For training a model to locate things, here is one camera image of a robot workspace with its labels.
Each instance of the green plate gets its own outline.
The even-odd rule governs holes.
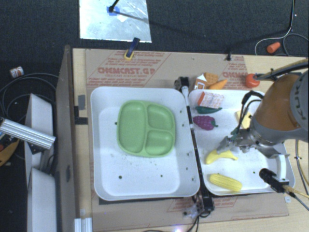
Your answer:
[[[118,115],[117,142],[125,152],[143,157],[163,157],[175,144],[173,113],[157,103],[127,101]]]

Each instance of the metal plate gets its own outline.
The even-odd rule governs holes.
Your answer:
[[[79,0],[82,39],[151,43],[146,0],[119,0],[115,13],[108,8],[115,0]]]

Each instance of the orange plug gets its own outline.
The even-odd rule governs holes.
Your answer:
[[[280,42],[275,42],[273,44],[270,44],[266,50],[269,54],[273,54],[275,51],[278,50],[278,48],[281,46]]]

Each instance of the yellow and black clamp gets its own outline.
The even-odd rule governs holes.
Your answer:
[[[126,60],[131,60],[133,58],[134,51],[137,48],[137,46],[139,45],[139,42],[140,42],[139,38],[134,38],[133,39],[133,41],[132,41],[132,43],[130,45],[130,48],[125,53],[124,57],[125,57]]]

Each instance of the can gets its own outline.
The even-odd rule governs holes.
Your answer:
[[[17,77],[24,75],[23,67],[18,66],[16,68],[11,69],[10,74],[12,78],[17,78]]]

